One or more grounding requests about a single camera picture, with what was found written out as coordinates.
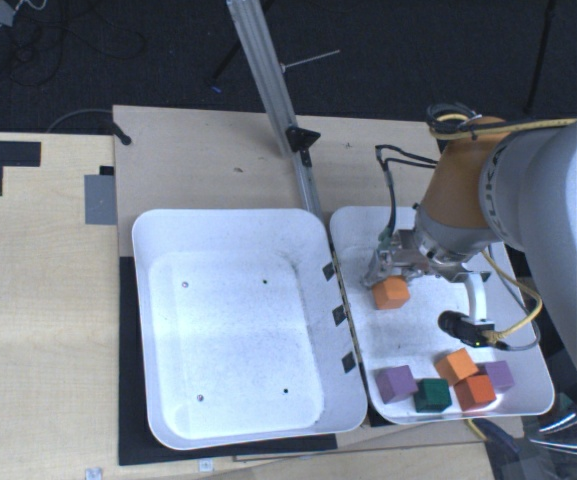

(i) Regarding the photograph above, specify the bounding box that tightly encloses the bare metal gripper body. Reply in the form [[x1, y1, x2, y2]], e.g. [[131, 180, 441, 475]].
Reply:
[[377, 228, 470, 283]]

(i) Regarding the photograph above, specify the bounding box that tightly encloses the orange cube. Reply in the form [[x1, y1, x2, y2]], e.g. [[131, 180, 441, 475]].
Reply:
[[371, 275, 412, 312], [453, 374, 498, 413], [434, 347, 481, 387]]

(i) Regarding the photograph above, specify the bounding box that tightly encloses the white plastic tray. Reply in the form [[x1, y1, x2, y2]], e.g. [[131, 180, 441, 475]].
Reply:
[[328, 205, 556, 426], [131, 208, 369, 452]]

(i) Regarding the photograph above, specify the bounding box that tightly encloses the purple cube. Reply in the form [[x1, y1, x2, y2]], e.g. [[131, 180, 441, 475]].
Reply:
[[374, 364, 420, 406], [477, 360, 517, 394]]

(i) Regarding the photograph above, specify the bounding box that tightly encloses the green cube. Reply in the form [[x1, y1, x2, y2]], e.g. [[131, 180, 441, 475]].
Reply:
[[413, 377, 454, 414]]

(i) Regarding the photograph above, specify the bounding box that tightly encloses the pale wood board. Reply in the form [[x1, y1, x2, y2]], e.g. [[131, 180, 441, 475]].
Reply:
[[112, 105, 527, 464]]

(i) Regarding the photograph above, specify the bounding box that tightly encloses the black cylinder on white bracket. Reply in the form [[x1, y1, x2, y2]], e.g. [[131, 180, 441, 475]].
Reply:
[[437, 270, 497, 349]]

